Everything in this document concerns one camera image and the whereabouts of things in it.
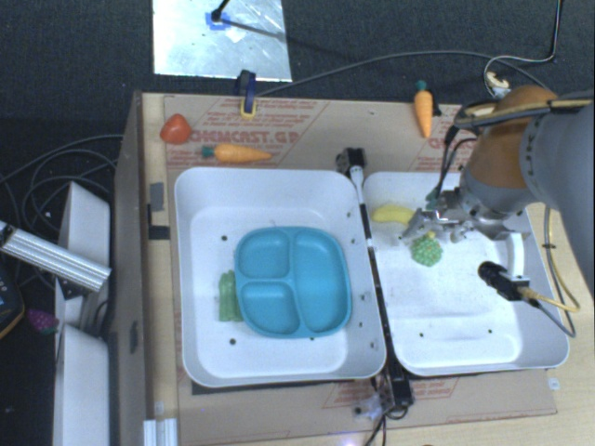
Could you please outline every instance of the blue bowl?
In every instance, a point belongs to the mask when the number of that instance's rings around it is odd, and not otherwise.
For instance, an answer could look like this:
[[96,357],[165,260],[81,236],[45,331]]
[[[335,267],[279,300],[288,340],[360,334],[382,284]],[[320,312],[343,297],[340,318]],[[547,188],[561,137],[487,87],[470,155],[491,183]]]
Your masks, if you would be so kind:
[[343,251],[311,228],[254,230],[235,250],[235,282],[245,322],[273,337],[330,335],[351,315]]

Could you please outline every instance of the yellow banana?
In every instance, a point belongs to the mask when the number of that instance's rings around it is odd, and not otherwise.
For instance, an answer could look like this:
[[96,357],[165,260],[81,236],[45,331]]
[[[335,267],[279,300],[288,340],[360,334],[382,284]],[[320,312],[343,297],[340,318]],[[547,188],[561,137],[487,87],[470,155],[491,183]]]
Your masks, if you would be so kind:
[[409,220],[414,215],[415,211],[411,208],[399,206],[396,204],[384,204],[374,210],[372,213],[372,221],[378,223],[386,223],[389,221],[396,221],[404,225],[409,224]]

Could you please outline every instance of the white tray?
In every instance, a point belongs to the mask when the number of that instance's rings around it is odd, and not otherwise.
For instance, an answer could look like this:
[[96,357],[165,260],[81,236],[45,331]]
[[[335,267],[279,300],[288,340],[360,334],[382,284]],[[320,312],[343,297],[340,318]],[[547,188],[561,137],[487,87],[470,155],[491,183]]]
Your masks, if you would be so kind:
[[[375,173],[364,184],[370,214],[386,203],[423,207],[438,176],[428,173]],[[458,176],[444,183],[451,190]],[[552,297],[548,277],[528,216],[512,220],[525,233],[524,275],[531,287]],[[504,267],[505,242],[470,232],[460,243],[440,241],[441,261],[417,264],[409,248],[395,245],[405,226],[372,223],[377,263],[397,358],[414,374],[445,375],[555,367],[566,360],[566,336],[542,312],[509,302],[488,287],[477,269],[483,261]],[[557,309],[550,308],[560,318]]]
[[[345,380],[376,374],[386,358],[359,204],[351,182],[328,171],[193,168],[176,182],[182,356],[207,387]],[[339,242],[351,284],[345,327],[277,339],[218,320],[218,280],[251,230],[302,226]]]

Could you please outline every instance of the toy carrot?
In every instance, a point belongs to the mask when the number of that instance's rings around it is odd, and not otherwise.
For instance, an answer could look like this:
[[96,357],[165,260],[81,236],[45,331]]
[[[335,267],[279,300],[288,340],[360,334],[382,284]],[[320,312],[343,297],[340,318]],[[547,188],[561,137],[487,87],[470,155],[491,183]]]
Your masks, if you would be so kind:
[[203,146],[203,157],[212,157],[213,155],[217,160],[226,164],[248,164],[269,160],[272,157],[272,154],[268,152],[243,145],[218,144],[214,148]]
[[416,96],[414,98],[414,107],[416,108],[417,122],[421,128],[424,138],[428,138],[431,133],[431,116],[434,114],[434,101],[431,93],[427,89],[425,81],[417,81]]
[[188,140],[192,128],[186,118],[181,114],[174,114],[165,121],[159,137],[168,144],[183,144]]

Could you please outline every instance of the black floor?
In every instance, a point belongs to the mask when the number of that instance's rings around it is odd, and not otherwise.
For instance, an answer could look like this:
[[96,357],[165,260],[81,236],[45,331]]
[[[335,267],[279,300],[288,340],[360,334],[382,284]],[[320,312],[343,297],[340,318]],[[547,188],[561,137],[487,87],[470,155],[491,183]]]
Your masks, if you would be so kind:
[[[283,0],[294,80],[363,59],[420,50],[544,58],[555,4]],[[592,88],[594,15],[595,0],[564,0],[556,59],[522,68],[561,94]],[[461,55],[393,59],[298,85],[278,96],[409,101],[415,81],[423,78],[440,102],[465,103],[488,96],[482,79],[485,62]],[[500,65],[494,69],[514,85],[529,82]],[[258,90],[272,87],[258,84]],[[0,0],[0,180],[65,143],[120,134],[134,89],[230,94],[233,81],[153,74],[152,0]],[[103,141],[88,147],[112,159],[117,145]],[[84,172],[92,158],[60,158],[45,167],[45,177]],[[9,180],[19,207],[33,169]],[[109,171],[99,174],[98,182],[107,189],[109,180]],[[2,185],[0,219],[24,223]],[[57,224],[60,208],[60,200],[46,208]],[[30,205],[25,211],[32,215]],[[53,236],[39,222],[34,227]],[[14,273],[15,265],[8,265]],[[41,282],[29,281],[32,275],[23,267],[17,278],[27,306],[51,311],[53,293]],[[0,444],[50,444],[53,348],[53,338],[38,334],[27,321],[0,340]]]

